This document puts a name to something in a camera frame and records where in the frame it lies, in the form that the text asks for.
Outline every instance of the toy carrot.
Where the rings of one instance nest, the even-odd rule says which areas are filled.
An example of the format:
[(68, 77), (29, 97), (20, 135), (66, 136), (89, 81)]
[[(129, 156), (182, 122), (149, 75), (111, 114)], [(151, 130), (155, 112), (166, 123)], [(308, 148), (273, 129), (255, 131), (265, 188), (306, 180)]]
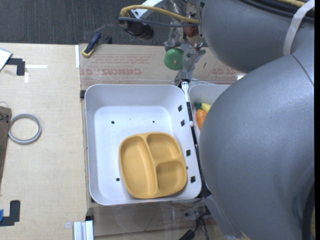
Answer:
[(206, 118), (207, 112), (205, 112), (204, 110), (201, 109), (200, 103), (196, 103), (195, 107), (197, 108), (197, 110), (195, 112), (195, 120), (196, 120), (196, 123), (197, 123), (199, 129), (201, 130), (202, 125), (204, 123), (204, 120)]

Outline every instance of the gray cable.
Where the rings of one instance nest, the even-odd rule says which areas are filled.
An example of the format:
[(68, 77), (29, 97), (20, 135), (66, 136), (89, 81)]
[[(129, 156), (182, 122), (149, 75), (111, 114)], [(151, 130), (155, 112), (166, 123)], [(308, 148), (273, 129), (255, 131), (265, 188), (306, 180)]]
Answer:
[(187, 27), (196, 27), (199, 24), (197, 23), (190, 23), (190, 24), (168, 24), (168, 23), (162, 23), (147, 19), (140, 19), (140, 18), (130, 18), (130, 17), (117, 17), (118, 21), (128, 21), (128, 22), (140, 22), (140, 23), (147, 23), (147, 24), (155, 24), (163, 27), (170, 27), (170, 28), (187, 28)]
[[(11, 133), (11, 127), (15, 121), (17, 121), (18, 119), (21, 119), (21, 118), (29, 118), (29, 119), (36, 122), (36, 124), (38, 125), (38, 132), (36, 133), (36, 135), (34, 137), (32, 137), (30, 139), (23, 140), (23, 139), (18, 139), (15, 136), (13, 136), (13, 134)], [(17, 114), (10, 121), (9, 137), (11, 140), (13, 140), (15, 143), (18, 143), (18, 144), (24, 145), (24, 144), (30, 144), (30, 143), (35, 142), (40, 137), (41, 131), (42, 131), (42, 126), (41, 126), (39, 119), (32, 114), (27, 114), (27, 113)]]

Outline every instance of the brown cardboard piece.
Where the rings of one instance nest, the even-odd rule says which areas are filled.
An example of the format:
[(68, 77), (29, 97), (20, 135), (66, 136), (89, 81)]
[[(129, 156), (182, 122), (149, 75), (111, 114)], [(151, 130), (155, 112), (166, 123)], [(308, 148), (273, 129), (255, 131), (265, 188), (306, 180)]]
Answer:
[[(86, 44), (81, 44), (82, 51)], [(218, 60), (208, 48), (193, 71), (193, 81), (230, 85), (243, 74)], [(91, 57), (80, 54), (81, 90), (95, 84), (172, 84), (177, 71), (164, 64), (164, 46), (100, 44)]]
[(10, 127), (12, 111), (8, 107), (0, 105), (0, 190), (4, 172), (6, 149), (8, 143), (8, 132)]

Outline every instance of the gray ring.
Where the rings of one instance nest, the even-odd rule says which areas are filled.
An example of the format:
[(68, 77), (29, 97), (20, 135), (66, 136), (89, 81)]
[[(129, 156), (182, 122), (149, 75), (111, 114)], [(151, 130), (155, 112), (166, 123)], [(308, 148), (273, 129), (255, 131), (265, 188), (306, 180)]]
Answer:
[[(36, 135), (34, 137), (24, 140), (24, 139), (18, 139), (15, 136), (13, 136), (13, 134), (11, 133), (11, 126), (14, 124), (15, 121), (17, 121), (18, 119), (21, 119), (21, 118), (29, 118), (29, 119), (32, 119), (33, 121), (36, 122), (36, 124), (38, 125), (38, 132), (36, 133)], [(34, 116), (32, 114), (26, 114), (26, 113), (17, 114), (16, 116), (11, 118), (10, 127), (9, 127), (9, 137), (15, 143), (18, 143), (18, 144), (30, 144), (30, 143), (35, 142), (40, 137), (41, 130), (42, 130), (41, 123), (40, 123), (39, 119), (36, 116)]]

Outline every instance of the wooden table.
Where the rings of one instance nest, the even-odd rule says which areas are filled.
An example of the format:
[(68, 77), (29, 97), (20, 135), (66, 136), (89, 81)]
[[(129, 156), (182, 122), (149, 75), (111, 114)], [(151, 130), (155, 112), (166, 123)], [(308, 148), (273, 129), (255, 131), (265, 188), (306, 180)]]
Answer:
[[(75, 45), (0, 43), (26, 65), (28, 83), (16, 75), (16, 66), (0, 72), (0, 101), (12, 109), (12, 116), (29, 113), (42, 124), (40, 138), (28, 145), (8, 140), (0, 190), (0, 209), (9, 216), (10, 201), (19, 200), (20, 219), (14, 226), (0, 227), (0, 239), (71, 240), (72, 222), (84, 221), (87, 212), (85, 151), (80, 72), (76, 68)], [(12, 132), (30, 138), (36, 124), (20, 119)], [(217, 225), (208, 226), (211, 239), (222, 240)], [(188, 228), (128, 233), (97, 239), (179, 239)], [(205, 239), (198, 230), (196, 238)]]

